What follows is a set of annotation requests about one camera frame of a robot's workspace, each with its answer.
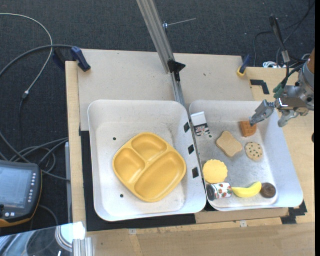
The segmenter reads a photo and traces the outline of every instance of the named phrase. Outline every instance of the chocolate cookie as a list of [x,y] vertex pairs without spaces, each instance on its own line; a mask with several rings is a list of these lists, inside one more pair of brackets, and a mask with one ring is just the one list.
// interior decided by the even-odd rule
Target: chocolate cookie
[[264,198],[273,198],[276,195],[276,192],[276,187],[271,183],[262,183],[260,193]]

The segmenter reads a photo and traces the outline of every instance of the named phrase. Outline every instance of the black bracket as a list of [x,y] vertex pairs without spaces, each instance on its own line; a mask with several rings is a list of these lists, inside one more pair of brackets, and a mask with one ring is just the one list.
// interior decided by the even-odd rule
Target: black bracket
[[263,93],[269,95],[267,83],[263,80],[250,80],[252,86],[262,86]]
[[181,70],[183,70],[186,65],[184,64],[181,64],[179,62],[176,62],[174,60],[169,60],[168,61],[168,67],[169,67],[169,70],[170,70],[170,73],[173,73],[174,72],[174,78],[177,82],[180,82],[180,74],[179,72]]
[[303,200],[299,208],[289,208],[289,216],[282,217],[282,224],[297,224],[297,216],[305,216],[307,213],[306,203]]

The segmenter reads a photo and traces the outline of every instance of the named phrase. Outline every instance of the black fabric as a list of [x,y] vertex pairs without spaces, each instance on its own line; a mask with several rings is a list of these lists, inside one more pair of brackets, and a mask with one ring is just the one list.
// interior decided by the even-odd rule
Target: black fabric
[[[271,14],[278,18],[282,37],[286,39],[313,6],[312,0],[155,2],[161,21],[169,24],[167,35],[174,53],[243,58],[250,54],[249,67],[255,60],[254,39],[256,67],[277,59],[280,45],[270,33]],[[297,59],[310,54],[315,47],[315,10],[313,6],[285,43],[289,54]],[[0,0],[0,13],[25,15],[39,21],[51,33],[54,44],[98,50],[156,51],[136,0]],[[170,25],[189,19],[196,20]],[[48,35],[35,22],[0,15],[0,71],[17,56],[49,44]],[[72,59],[68,50],[62,49],[61,53],[67,60]],[[52,60],[30,91],[19,116],[22,95],[39,74],[48,54],[49,50],[31,54],[0,77],[0,131],[17,150],[68,137],[65,73]],[[1,140],[0,152],[7,158],[14,155]],[[63,147],[58,150],[56,160],[52,172],[65,177]],[[64,181],[44,177],[40,203],[53,211],[59,224],[68,222],[66,190]],[[39,209],[32,227],[40,229],[54,225],[51,214]],[[3,228],[0,236],[25,232],[30,227],[31,223],[26,223]]]
[[101,219],[97,215],[94,206],[90,133],[88,131],[81,132],[81,145],[87,231],[101,231],[113,229],[146,229],[196,224],[196,218],[194,214],[150,217],[115,222],[105,221]]

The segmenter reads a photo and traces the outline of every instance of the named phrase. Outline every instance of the toy banana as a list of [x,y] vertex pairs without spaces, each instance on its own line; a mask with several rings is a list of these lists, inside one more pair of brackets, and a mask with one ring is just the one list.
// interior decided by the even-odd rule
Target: toy banana
[[250,187],[233,187],[232,192],[239,198],[251,198],[259,194],[261,188],[262,183],[257,181]]

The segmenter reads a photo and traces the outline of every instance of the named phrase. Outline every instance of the dark background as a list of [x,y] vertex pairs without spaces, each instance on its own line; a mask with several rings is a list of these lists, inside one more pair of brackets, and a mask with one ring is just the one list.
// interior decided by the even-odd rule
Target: dark background
[[[285,46],[290,56],[301,59],[315,47],[313,0],[155,2],[160,17],[168,24],[196,18],[168,27],[174,53],[243,58],[250,54],[251,67],[276,62],[280,45],[271,32],[271,14],[278,20],[283,39],[287,39]],[[83,49],[156,51],[135,0],[0,0],[0,13],[20,14],[39,21],[51,33],[54,44]],[[0,71],[17,56],[49,44],[48,35],[35,22],[0,15]],[[18,151],[68,137],[65,74],[52,60],[19,111],[22,95],[38,75],[49,51],[23,58],[0,77],[0,131]],[[69,51],[62,53],[72,59]],[[278,63],[283,65],[280,55]],[[1,139],[0,152],[9,159],[14,156]],[[57,163],[52,173],[65,177],[64,147],[55,154]],[[41,156],[43,153],[39,152],[30,161],[37,163]],[[60,225],[68,222],[66,192],[65,181],[43,177],[40,204],[51,209]],[[39,208],[33,223],[3,228],[0,236],[55,225],[52,214]]]

